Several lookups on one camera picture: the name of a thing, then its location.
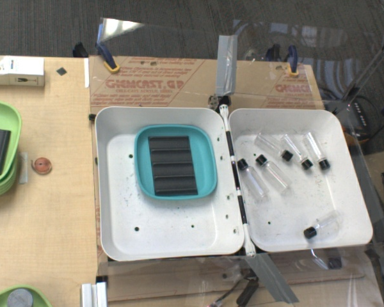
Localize teal plate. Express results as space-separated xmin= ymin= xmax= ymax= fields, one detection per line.
xmin=134 ymin=124 xmax=218 ymax=200

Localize thin black and white rod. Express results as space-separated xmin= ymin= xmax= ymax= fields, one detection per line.
xmin=219 ymin=104 xmax=257 ymax=257

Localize brown cardboard board red print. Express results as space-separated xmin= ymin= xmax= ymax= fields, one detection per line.
xmin=88 ymin=54 xmax=384 ymax=307

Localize clear plastic bottle black cap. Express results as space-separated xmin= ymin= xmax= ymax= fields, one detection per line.
xmin=303 ymin=132 xmax=331 ymax=171
xmin=254 ymin=132 xmax=294 ymax=162
xmin=281 ymin=134 xmax=314 ymax=171
xmin=255 ymin=153 xmax=291 ymax=194
xmin=303 ymin=210 xmax=341 ymax=240
xmin=237 ymin=158 xmax=270 ymax=201

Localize white plastic tray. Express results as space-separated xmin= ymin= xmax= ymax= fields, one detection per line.
xmin=227 ymin=108 xmax=374 ymax=253
xmin=94 ymin=106 xmax=246 ymax=262

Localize red round disc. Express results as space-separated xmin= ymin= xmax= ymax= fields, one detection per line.
xmin=31 ymin=157 xmax=53 ymax=176

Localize white carton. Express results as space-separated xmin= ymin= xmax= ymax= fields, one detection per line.
xmin=0 ymin=56 xmax=45 ymax=88

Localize stack of green plates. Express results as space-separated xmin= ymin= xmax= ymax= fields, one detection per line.
xmin=0 ymin=97 xmax=22 ymax=199

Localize green plate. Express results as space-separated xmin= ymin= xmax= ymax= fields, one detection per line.
xmin=0 ymin=284 xmax=54 ymax=307

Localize grey round can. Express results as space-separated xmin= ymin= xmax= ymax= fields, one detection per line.
xmin=6 ymin=288 xmax=34 ymax=307

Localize black block with wires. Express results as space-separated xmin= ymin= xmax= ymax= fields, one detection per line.
xmin=207 ymin=94 xmax=232 ymax=111

